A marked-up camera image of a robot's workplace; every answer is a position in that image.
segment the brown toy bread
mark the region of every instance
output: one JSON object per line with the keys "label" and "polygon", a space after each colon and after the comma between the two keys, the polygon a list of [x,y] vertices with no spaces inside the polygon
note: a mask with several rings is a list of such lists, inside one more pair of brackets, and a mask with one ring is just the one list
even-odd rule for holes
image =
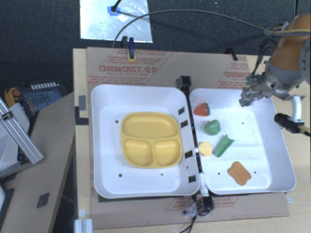
{"label": "brown toy bread", "polygon": [[245,185],[252,178],[252,175],[238,161],[232,164],[231,168],[228,169],[228,173],[239,185]]}

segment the wooden table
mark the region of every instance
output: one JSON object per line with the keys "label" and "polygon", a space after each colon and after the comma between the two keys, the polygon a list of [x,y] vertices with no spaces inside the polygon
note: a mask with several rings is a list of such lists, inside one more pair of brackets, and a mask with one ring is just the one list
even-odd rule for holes
{"label": "wooden table", "polygon": [[[74,87],[75,106],[79,104],[79,94],[87,94],[87,73],[86,73],[86,50],[75,49],[74,58]],[[256,56],[247,56],[250,67],[254,66]],[[302,119],[306,126],[310,126],[310,86],[303,82],[299,89],[295,90],[296,95],[306,95],[302,101]],[[284,102],[273,98],[277,112],[291,115],[290,102]],[[80,117],[88,117],[87,108],[80,111]],[[282,130],[288,152],[294,167],[297,185],[288,193],[293,203],[288,204],[289,217],[247,219],[234,221],[218,221],[195,223],[193,233],[275,233],[275,232],[308,232],[311,229],[311,178],[310,178],[310,138],[301,134],[292,134]],[[80,219],[91,218],[90,201],[90,164],[89,164],[89,136],[88,126],[79,125],[76,127],[76,158],[77,158],[77,186],[78,186],[78,210]],[[161,225],[148,227],[131,227],[106,230],[94,230],[95,233],[175,233],[186,228],[187,225]]]}

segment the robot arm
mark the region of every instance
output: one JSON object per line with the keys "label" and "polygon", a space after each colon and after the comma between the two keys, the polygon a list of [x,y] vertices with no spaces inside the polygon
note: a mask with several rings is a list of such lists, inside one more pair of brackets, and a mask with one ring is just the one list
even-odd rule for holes
{"label": "robot arm", "polygon": [[247,88],[241,93],[240,105],[249,106],[254,101],[270,98],[272,95],[291,101],[293,106],[292,117],[277,114],[275,121],[293,133],[303,133],[310,136],[310,129],[304,127],[301,117],[301,99],[290,95],[289,91],[298,87],[304,80],[310,84],[310,21],[311,15],[304,14],[295,17],[290,24],[283,26],[280,31],[267,32],[270,36],[281,35],[274,52],[266,63],[262,74],[255,74],[255,70],[248,77]]}

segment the white tray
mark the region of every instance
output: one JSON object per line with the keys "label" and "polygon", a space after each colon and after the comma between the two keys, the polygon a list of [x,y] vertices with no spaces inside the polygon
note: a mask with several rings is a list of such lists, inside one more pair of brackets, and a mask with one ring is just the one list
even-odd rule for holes
{"label": "white tray", "polygon": [[[99,85],[91,95],[94,184],[106,198],[184,196],[196,193],[200,180],[194,152],[187,101],[176,88]],[[121,122],[132,112],[159,112],[179,124],[182,160],[168,168],[138,168],[130,165],[121,149]],[[180,123],[188,121],[181,128]],[[192,156],[185,153],[192,151]]]}
{"label": "white tray", "polygon": [[[296,178],[271,99],[261,99],[248,107],[239,105],[240,90],[195,89],[190,94],[192,108],[206,102],[210,115],[194,115],[198,142],[207,141],[216,147],[227,134],[234,142],[221,157],[202,156],[204,182],[213,193],[244,194],[290,191]],[[206,134],[207,121],[219,120],[221,131]],[[252,178],[240,186],[228,174],[232,163],[239,161]]]}

